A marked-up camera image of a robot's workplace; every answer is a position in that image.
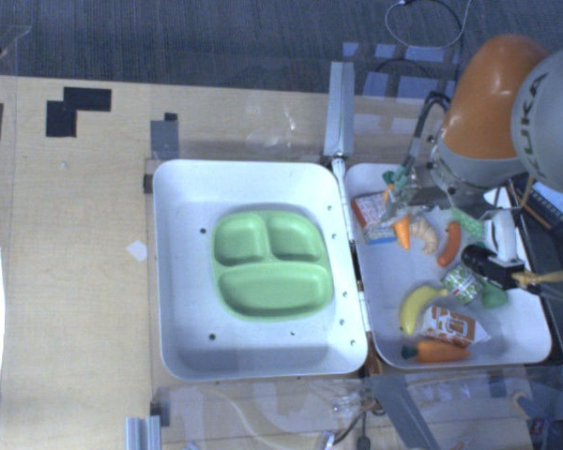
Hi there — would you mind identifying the large orange carrot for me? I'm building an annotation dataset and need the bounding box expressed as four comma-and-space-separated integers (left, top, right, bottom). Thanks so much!
401, 338, 472, 365

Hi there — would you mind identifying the green and white can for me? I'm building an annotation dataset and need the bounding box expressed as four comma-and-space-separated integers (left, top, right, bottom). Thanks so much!
440, 264, 484, 306

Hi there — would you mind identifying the green divided plate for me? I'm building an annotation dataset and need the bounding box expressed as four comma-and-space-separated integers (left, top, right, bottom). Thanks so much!
210, 210, 335, 322

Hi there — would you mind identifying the yellow banana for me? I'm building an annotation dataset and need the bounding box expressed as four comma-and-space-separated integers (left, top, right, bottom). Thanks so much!
399, 284, 449, 337

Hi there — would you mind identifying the beige croissant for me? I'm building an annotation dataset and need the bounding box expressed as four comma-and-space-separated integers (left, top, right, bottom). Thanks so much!
409, 217, 439, 256

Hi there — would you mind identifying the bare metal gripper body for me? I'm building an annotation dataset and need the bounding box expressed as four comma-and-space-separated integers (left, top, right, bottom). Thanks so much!
403, 161, 459, 210

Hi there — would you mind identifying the white plastic tray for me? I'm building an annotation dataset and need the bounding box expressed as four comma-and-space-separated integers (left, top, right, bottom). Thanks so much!
344, 162, 554, 370
152, 158, 370, 383

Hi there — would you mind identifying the red and blue printed carton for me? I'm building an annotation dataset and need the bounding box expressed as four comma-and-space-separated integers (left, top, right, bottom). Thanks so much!
351, 193, 399, 246

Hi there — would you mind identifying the small orange carrot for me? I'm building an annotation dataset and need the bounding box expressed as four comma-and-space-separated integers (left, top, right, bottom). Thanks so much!
393, 215, 413, 251

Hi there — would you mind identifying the light green mesh packet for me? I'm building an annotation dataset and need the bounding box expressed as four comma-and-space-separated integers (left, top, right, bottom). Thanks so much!
451, 207, 485, 244

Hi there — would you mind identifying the orange and white carton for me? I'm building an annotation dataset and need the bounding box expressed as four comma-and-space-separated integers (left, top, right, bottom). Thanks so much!
418, 304, 493, 349

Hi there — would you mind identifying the orange-red sausage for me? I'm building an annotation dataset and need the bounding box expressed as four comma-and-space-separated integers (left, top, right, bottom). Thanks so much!
436, 220, 463, 269

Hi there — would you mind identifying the black cylinder on white bracket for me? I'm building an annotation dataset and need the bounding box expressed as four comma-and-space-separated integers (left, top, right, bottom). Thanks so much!
460, 208, 526, 292

